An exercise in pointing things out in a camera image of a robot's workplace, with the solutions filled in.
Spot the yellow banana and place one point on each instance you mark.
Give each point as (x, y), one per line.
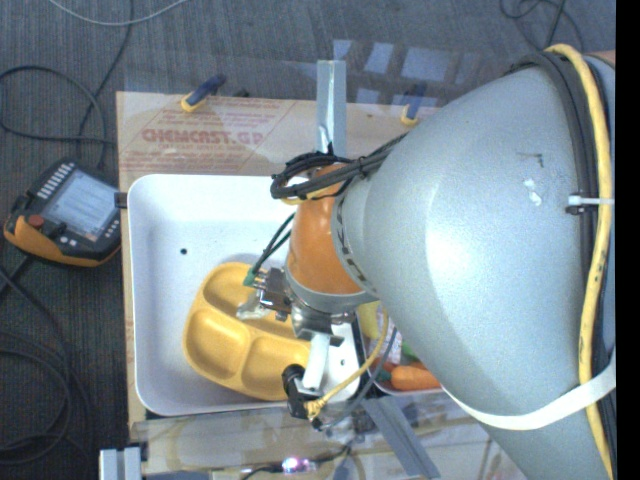
(369, 319)

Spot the clear plastic bottle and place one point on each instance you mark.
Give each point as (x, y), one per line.
(392, 344)

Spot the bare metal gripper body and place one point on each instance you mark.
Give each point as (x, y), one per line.
(312, 322)

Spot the green toy vegetable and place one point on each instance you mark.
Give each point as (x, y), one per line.
(410, 352)

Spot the black cylinder on white bracket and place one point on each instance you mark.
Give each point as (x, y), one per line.
(300, 390)

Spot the orange carrot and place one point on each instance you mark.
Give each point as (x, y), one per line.
(412, 378)

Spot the brown cardboard board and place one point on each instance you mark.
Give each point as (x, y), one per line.
(200, 138)

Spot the yellow divided plate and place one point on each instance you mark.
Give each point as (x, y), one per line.
(220, 338)

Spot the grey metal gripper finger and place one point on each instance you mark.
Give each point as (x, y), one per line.
(250, 311)

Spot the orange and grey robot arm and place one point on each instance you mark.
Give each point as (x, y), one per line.
(475, 228)

